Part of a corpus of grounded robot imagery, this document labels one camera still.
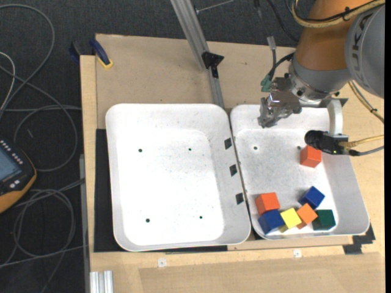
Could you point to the white plastic tray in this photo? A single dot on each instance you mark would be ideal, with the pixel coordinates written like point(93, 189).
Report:
point(275, 169)
point(171, 179)

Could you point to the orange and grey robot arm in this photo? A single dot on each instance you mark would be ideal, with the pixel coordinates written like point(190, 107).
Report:
point(330, 38)

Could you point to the black cylinder on white bracket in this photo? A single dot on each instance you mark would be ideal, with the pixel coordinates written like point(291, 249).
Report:
point(323, 140)

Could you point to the green cube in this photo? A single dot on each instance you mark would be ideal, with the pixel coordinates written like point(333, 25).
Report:
point(325, 220)

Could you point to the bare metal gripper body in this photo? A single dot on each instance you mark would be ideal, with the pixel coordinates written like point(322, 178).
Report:
point(285, 98)

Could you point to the brown cardboard board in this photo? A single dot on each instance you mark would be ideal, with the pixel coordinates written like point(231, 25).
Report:
point(159, 75)

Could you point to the orange cube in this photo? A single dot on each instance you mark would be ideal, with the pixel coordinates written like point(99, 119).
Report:
point(307, 215)
point(310, 156)
point(267, 202)

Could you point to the yellow cube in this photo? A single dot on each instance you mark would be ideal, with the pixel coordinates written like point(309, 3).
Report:
point(290, 218)

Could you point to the blue cube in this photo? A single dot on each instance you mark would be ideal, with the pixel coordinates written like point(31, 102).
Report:
point(270, 221)
point(312, 197)

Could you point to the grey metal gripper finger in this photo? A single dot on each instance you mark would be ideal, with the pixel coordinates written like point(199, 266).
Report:
point(277, 117)
point(263, 114)

